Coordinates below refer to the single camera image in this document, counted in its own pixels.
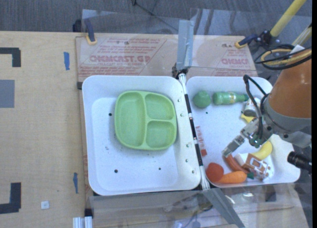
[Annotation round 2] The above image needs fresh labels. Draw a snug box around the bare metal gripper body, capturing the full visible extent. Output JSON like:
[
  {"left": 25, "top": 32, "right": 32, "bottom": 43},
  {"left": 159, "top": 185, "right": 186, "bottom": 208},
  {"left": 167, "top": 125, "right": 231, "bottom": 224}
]
[{"left": 240, "top": 117, "right": 273, "bottom": 147}]

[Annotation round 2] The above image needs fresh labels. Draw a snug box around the yellow toy piece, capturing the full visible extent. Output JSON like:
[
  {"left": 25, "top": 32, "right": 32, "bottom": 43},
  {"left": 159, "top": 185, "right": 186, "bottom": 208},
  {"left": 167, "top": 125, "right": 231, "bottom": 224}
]
[{"left": 240, "top": 113, "right": 256, "bottom": 124}]

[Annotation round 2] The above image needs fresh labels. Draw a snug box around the red sausage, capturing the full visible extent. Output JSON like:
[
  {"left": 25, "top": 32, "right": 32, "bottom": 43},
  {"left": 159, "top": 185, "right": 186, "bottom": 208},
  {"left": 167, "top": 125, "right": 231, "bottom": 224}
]
[{"left": 224, "top": 154, "right": 250, "bottom": 175}]

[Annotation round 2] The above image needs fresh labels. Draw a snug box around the small white can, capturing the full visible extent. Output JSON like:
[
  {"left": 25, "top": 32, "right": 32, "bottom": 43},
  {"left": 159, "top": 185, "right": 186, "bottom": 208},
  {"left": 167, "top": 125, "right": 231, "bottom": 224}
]
[{"left": 244, "top": 97, "right": 261, "bottom": 118}]

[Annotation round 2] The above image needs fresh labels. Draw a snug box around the white plastic tray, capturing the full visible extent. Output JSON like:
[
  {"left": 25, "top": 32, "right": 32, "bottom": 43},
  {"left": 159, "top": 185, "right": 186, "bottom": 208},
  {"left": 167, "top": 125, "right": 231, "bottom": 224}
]
[
  {"left": 185, "top": 76, "right": 302, "bottom": 188},
  {"left": 81, "top": 75, "right": 202, "bottom": 196}
]

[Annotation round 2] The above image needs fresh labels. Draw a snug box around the yellow banana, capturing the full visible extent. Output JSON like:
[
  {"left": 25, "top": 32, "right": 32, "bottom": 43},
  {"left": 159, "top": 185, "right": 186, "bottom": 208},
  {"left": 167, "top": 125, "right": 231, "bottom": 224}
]
[{"left": 251, "top": 140, "right": 273, "bottom": 160}]

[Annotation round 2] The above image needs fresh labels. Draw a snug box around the white and brown carton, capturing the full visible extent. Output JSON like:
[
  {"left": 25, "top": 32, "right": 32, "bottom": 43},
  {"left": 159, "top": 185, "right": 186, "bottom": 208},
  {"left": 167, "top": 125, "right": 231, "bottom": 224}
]
[{"left": 234, "top": 152, "right": 275, "bottom": 182}]

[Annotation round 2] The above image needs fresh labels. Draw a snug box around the orange carrot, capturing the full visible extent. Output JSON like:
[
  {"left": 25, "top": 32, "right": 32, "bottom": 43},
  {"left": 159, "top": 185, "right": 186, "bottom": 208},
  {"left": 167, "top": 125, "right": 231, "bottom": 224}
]
[{"left": 217, "top": 171, "right": 255, "bottom": 184}]

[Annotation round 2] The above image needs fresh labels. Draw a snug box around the red round toy fruit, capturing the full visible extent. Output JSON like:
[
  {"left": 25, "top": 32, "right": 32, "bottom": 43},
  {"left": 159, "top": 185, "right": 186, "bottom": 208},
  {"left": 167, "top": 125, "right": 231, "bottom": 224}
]
[{"left": 205, "top": 162, "right": 225, "bottom": 182}]

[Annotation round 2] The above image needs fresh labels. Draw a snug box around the green plastic bottle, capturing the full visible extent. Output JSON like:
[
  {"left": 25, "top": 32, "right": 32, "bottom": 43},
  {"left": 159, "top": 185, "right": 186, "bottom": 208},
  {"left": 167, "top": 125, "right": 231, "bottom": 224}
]
[{"left": 212, "top": 91, "right": 249, "bottom": 106}]

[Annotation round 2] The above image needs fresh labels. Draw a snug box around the thin black and white rod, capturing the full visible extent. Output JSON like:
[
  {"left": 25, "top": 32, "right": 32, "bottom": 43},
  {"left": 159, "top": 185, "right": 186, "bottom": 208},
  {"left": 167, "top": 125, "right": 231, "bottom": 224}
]
[{"left": 178, "top": 73, "right": 211, "bottom": 190}]

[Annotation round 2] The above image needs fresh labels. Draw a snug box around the green round toy fruit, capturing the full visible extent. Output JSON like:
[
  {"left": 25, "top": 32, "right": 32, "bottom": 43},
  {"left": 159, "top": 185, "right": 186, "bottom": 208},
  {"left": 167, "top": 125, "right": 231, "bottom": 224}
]
[{"left": 193, "top": 90, "right": 211, "bottom": 109}]

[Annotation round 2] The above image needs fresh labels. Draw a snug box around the green divided plate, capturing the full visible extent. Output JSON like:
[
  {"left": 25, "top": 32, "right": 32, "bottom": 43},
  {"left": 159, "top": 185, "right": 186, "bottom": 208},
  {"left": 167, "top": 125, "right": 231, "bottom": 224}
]
[{"left": 114, "top": 90, "right": 178, "bottom": 151}]

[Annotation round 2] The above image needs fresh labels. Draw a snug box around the brown cardboard board red print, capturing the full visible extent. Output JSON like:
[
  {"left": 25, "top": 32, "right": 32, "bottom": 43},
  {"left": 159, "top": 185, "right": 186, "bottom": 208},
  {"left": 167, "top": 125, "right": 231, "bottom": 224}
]
[{"left": 75, "top": 33, "right": 302, "bottom": 225}]

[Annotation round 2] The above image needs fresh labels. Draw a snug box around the black cylinder on white bracket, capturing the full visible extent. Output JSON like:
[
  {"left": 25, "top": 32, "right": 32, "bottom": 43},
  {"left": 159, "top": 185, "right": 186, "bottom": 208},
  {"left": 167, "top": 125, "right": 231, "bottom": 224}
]
[{"left": 278, "top": 133, "right": 312, "bottom": 173}]

